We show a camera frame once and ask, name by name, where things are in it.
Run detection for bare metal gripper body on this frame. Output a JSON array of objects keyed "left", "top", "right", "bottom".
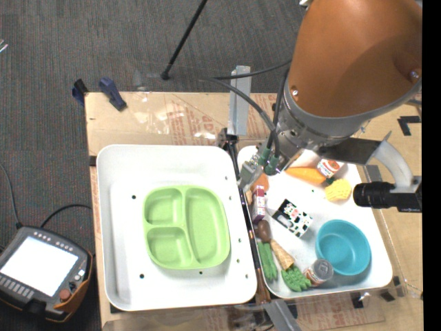
[{"left": 240, "top": 126, "right": 345, "bottom": 178}]

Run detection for pink and white carton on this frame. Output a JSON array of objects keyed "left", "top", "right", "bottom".
[{"left": 251, "top": 185, "right": 268, "bottom": 225}]

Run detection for orange carrot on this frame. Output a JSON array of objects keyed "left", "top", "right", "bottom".
[{"left": 285, "top": 166, "right": 329, "bottom": 186}]

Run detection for red and white can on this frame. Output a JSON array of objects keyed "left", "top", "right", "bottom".
[{"left": 316, "top": 158, "right": 346, "bottom": 180}]

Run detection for brown toy egg shape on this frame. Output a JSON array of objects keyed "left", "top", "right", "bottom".
[{"left": 256, "top": 219, "right": 273, "bottom": 243}]

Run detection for cow print milk carton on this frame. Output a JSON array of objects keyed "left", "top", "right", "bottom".
[{"left": 271, "top": 198, "right": 314, "bottom": 239}]

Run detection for green divided plate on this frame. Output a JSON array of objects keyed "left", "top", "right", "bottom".
[{"left": 142, "top": 184, "right": 232, "bottom": 270}]

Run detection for yellow corn piece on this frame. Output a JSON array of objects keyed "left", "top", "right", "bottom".
[{"left": 324, "top": 178, "right": 353, "bottom": 203}]

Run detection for thin black rod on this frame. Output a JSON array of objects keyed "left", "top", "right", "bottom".
[{"left": 223, "top": 142, "right": 273, "bottom": 305}]

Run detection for tan ice cream cone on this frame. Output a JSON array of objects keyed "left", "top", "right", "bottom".
[{"left": 269, "top": 239, "right": 296, "bottom": 272}]

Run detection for green asparagus bunch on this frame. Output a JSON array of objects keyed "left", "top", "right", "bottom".
[{"left": 257, "top": 241, "right": 279, "bottom": 283}]

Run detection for white plastic tray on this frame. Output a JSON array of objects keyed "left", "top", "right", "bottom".
[
  {"left": 96, "top": 144, "right": 259, "bottom": 312},
  {"left": 236, "top": 145, "right": 394, "bottom": 300}
]

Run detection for green pea pods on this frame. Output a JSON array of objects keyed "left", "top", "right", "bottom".
[{"left": 280, "top": 265, "right": 313, "bottom": 293}]

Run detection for blue bowl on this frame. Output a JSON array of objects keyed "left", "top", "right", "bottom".
[{"left": 314, "top": 219, "right": 373, "bottom": 277}]

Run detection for orange can with silver lid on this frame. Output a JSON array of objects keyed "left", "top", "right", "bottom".
[{"left": 302, "top": 258, "right": 335, "bottom": 288}]

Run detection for brown cardboard board, red print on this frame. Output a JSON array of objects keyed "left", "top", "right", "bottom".
[{"left": 84, "top": 91, "right": 423, "bottom": 331}]

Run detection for black block with thin wires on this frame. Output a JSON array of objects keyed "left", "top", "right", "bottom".
[{"left": 216, "top": 128, "right": 240, "bottom": 152}]

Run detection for black cylinder on white bracket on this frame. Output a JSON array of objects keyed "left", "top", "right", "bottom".
[{"left": 352, "top": 131, "right": 423, "bottom": 214}]

